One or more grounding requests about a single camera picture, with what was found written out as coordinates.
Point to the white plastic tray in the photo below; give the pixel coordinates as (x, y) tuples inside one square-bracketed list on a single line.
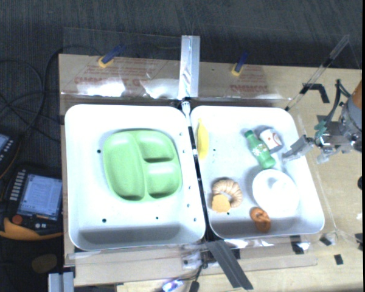
[(88, 193), (231, 163)]

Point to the yellow banana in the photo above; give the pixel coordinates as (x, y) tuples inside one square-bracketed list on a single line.
[(202, 140)]

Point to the thin black and white rod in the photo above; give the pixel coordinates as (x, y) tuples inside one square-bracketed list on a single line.
[(195, 157)]

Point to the orange doughnut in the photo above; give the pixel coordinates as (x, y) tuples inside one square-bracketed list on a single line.
[(260, 219)]

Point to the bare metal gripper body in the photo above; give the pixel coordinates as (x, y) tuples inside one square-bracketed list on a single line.
[(337, 138)]

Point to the brown cardboard board red print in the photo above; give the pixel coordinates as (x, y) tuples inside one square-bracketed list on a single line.
[(337, 211)]

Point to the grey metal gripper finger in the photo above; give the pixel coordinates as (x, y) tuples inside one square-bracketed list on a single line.
[(301, 143), (292, 156)]

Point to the green divided plate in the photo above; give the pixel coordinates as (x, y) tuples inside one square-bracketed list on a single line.
[(121, 166)]

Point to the brown croissant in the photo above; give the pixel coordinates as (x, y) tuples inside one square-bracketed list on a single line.
[(231, 189)]

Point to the green plastic bottle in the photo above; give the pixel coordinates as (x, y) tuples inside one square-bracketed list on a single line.
[(260, 151)]

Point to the tan bread slice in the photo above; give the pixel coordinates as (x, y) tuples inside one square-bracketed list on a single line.
[(221, 204)]

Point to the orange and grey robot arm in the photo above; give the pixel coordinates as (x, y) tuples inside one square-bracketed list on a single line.
[(354, 108)]

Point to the white can with red print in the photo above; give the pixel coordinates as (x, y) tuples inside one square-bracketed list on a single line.
[(272, 139)]

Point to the white bowl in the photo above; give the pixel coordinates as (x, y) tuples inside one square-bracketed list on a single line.
[(276, 193)]

